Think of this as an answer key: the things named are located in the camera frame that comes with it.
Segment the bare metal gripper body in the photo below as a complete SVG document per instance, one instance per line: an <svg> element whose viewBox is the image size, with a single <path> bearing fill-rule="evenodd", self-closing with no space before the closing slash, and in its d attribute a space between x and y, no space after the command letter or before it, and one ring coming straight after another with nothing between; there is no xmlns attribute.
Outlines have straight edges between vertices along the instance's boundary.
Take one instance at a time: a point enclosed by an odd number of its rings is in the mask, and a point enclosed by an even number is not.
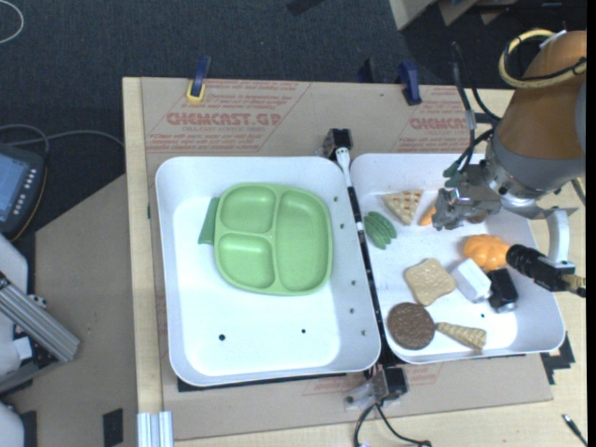
<svg viewBox="0 0 596 447"><path fill-rule="evenodd" d="M468 221L482 221L489 215L508 210L526 219L545 219L553 212L538 205L547 192L522 183L500 165L486 157L476 164L456 161L443 172L444 187L451 193L451 205L471 207Z"/></svg>

